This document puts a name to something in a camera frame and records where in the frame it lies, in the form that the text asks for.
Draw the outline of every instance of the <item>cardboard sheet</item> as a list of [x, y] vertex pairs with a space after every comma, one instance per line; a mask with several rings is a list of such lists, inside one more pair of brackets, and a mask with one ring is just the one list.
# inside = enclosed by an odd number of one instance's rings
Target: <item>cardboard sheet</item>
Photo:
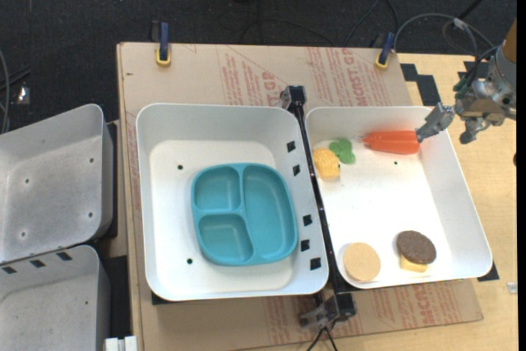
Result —
[[[372, 64], [376, 51], [351, 48], [280, 48], [173, 44], [170, 67], [155, 63], [155, 44], [118, 46], [119, 81], [126, 120], [127, 172], [135, 240], [132, 290], [134, 326], [147, 351], [228, 351], [310, 342], [316, 332], [299, 326], [313, 310], [311, 297], [274, 297], [152, 303], [145, 279], [136, 115], [151, 103], [276, 105], [286, 85], [303, 85], [307, 106], [411, 104], [396, 57], [387, 70]], [[358, 314], [332, 335], [367, 335], [482, 319], [471, 280], [362, 290]]]

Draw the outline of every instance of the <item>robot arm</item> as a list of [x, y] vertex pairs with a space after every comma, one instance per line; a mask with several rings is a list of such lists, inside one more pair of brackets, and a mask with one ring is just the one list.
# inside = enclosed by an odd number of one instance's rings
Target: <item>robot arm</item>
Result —
[[455, 114], [465, 121], [466, 130], [460, 142], [467, 144], [490, 126], [500, 126], [507, 118], [516, 120], [517, 114], [517, 19], [515, 18], [504, 42], [496, 49], [489, 62], [486, 79], [477, 78], [477, 60], [473, 70], [457, 84], [453, 106], [441, 103], [417, 129], [419, 141], [446, 129]]

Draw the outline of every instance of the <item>brown cookie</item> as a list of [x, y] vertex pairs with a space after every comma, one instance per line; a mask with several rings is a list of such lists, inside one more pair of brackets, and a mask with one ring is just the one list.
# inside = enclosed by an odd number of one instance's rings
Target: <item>brown cookie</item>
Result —
[[432, 241], [418, 231], [402, 231], [396, 237], [396, 248], [400, 255], [412, 263], [427, 265], [436, 259]]

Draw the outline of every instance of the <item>dark carpet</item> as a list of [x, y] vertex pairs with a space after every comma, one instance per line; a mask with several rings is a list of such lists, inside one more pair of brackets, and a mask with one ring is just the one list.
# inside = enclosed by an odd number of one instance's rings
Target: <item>dark carpet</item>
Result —
[[[170, 41], [369, 47], [426, 13], [459, 16], [476, 0], [0, 0], [0, 49], [13, 84], [10, 128], [86, 103], [118, 118], [115, 47], [148, 41], [152, 20], [167, 21]], [[477, 52], [499, 44], [517, 16], [517, 0], [482, 0], [464, 21]], [[444, 18], [414, 21], [399, 35], [404, 53], [472, 53], [473, 41]], [[0, 89], [3, 74], [0, 72]], [[21, 85], [30, 103], [18, 104]], [[5, 91], [0, 91], [4, 101]]]

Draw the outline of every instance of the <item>cracker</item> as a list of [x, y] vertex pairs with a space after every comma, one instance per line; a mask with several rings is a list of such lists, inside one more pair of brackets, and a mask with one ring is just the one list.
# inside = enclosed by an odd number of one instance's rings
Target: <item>cracker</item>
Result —
[[344, 266], [348, 276], [359, 282], [368, 282], [380, 272], [381, 262], [376, 250], [364, 242], [347, 246]]

